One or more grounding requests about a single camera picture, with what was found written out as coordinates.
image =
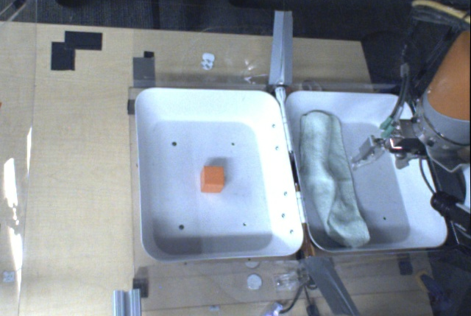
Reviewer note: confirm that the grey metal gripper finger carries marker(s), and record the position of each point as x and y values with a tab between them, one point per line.
362	160
368	146

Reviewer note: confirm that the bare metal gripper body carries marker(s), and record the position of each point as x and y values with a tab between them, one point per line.
408	148

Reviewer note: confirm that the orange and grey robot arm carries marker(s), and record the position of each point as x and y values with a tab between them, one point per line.
450	86

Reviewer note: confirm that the pale green folded towel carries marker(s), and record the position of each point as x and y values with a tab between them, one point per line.
331	178

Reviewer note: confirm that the white plastic tray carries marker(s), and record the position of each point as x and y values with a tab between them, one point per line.
397	196
191	218

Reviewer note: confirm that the thin black and white rod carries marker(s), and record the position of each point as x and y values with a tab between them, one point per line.
293	167

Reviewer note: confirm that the orange cube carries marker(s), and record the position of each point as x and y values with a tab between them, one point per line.
212	179

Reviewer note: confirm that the black cylinder on white bracket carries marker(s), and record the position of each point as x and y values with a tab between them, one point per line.
447	206

